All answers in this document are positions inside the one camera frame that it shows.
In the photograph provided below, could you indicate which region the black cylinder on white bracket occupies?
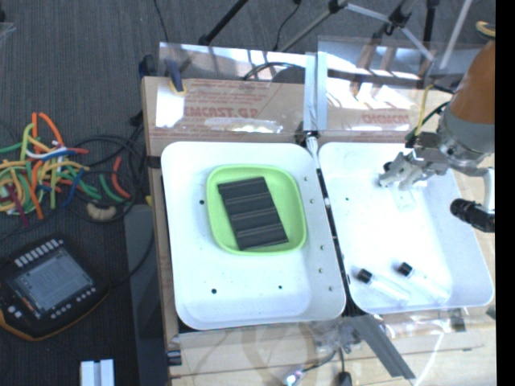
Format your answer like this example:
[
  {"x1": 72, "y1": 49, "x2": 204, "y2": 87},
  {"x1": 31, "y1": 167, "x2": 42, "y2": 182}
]
[{"x1": 449, "y1": 166, "x2": 496, "y2": 233}]

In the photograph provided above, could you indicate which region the brown cardboard board red print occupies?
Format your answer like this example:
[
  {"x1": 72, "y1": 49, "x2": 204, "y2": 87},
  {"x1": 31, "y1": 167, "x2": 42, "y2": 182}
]
[{"x1": 140, "y1": 76, "x2": 496, "y2": 386}]

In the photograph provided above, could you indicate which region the dark grey ribbed block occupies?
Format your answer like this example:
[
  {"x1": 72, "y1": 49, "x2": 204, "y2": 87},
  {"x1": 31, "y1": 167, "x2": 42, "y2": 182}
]
[{"x1": 216, "y1": 175, "x2": 290, "y2": 252}]

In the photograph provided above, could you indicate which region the clear plastic bottle black cap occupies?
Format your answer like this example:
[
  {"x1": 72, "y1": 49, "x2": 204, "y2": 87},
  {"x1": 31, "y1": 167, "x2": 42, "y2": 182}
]
[
  {"x1": 397, "y1": 261, "x2": 451, "y2": 303},
  {"x1": 355, "y1": 268, "x2": 412, "y2": 307}
]

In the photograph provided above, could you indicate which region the white plastic tray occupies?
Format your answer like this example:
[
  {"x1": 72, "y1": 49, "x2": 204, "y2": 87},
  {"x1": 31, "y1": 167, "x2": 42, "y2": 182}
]
[
  {"x1": 317, "y1": 141, "x2": 496, "y2": 315},
  {"x1": 160, "y1": 140, "x2": 348, "y2": 331}
]

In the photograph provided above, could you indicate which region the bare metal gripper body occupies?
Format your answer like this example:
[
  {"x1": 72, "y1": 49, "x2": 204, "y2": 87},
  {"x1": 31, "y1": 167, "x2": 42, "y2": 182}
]
[{"x1": 406, "y1": 132, "x2": 464, "y2": 177}]

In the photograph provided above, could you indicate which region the thin black and white rod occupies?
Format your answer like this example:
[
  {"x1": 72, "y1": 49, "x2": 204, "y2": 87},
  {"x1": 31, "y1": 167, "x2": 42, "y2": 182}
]
[{"x1": 306, "y1": 133, "x2": 352, "y2": 317}]

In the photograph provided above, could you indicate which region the green plate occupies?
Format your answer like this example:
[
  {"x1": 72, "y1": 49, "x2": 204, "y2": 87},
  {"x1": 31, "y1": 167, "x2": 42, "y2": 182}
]
[{"x1": 205, "y1": 163, "x2": 308, "y2": 256}]

